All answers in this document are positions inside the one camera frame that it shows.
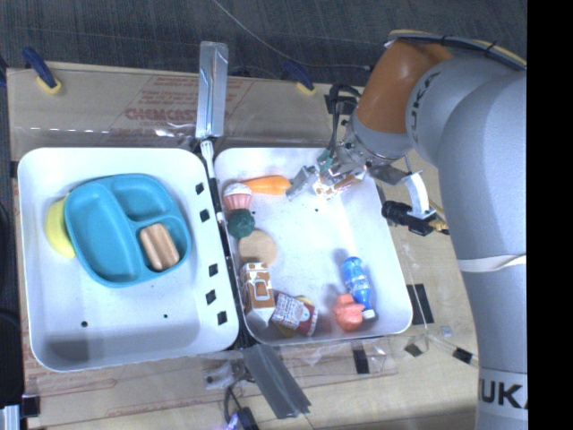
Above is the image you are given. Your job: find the pink cupcake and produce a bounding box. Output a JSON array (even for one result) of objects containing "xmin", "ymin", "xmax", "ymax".
[{"xmin": 221, "ymin": 182, "xmax": 253, "ymax": 215}]

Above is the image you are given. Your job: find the tan biscuit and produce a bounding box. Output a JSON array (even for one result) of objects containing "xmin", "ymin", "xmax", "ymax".
[{"xmin": 237, "ymin": 228, "xmax": 278, "ymax": 266}]

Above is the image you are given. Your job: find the orange lumpy toy food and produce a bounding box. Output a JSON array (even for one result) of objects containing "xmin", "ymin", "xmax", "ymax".
[{"xmin": 331, "ymin": 293, "xmax": 366, "ymax": 332}]

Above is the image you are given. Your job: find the brown cardboard board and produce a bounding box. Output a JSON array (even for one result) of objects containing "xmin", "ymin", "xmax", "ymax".
[{"xmin": 5, "ymin": 60, "xmax": 481, "ymax": 430}]

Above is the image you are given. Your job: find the brown and white carton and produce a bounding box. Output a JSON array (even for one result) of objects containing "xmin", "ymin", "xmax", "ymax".
[{"xmin": 238, "ymin": 262, "xmax": 277, "ymax": 327}]

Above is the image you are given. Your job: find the white plastic tray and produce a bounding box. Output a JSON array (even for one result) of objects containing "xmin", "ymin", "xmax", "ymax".
[
  {"xmin": 16, "ymin": 146, "xmax": 241, "ymax": 373},
  {"xmin": 213, "ymin": 146, "xmax": 415, "ymax": 347}
]

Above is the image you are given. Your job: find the yellow banana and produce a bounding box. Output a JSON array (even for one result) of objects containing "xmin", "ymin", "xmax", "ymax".
[{"xmin": 45, "ymin": 192, "xmax": 78, "ymax": 260}]

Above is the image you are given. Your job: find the orange carrot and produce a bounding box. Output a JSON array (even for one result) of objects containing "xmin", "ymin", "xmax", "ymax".
[{"xmin": 240, "ymin": 174, "xmax": 293, "ymax": 197}]

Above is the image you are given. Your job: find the red and white packet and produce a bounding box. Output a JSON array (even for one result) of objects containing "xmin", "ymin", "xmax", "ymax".
[{"xmin": 269, "ymin": 291, "xmax": 321, "ymax": 338}]

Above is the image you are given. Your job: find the black cylinder on white bracket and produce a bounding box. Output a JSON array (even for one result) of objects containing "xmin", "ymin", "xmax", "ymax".
[{"xmin": 381, "ymin": 170, "xmax": 449, "ymax": 237}]

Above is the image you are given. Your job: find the orange and white carton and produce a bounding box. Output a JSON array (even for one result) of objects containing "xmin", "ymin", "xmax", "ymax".
[{"xmin": 312, "ymin": 172, "xmax": 366, "ymax": 202}]

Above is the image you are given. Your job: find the blue bottle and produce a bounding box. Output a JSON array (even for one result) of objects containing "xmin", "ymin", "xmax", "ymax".
[{"xmin": 340, "ymin": 255, "xmax": 377, "ymax": 321}]

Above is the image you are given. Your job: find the blue divided plate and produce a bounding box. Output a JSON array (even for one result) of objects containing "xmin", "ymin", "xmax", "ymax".
[{"xmin": 63, "ymin": 173, "xmax": 193, "ymax": 289}]

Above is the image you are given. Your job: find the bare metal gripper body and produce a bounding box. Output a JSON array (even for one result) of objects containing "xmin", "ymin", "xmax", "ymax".
[{"xmin": 315, "ymin": 140, "xmax": 376, "ymax": 182}]

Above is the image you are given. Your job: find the green broccoli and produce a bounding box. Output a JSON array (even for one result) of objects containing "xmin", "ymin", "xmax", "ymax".
[{"xmin": 227, "ymin": 209, "xmax": 257, "ymax": 240}]

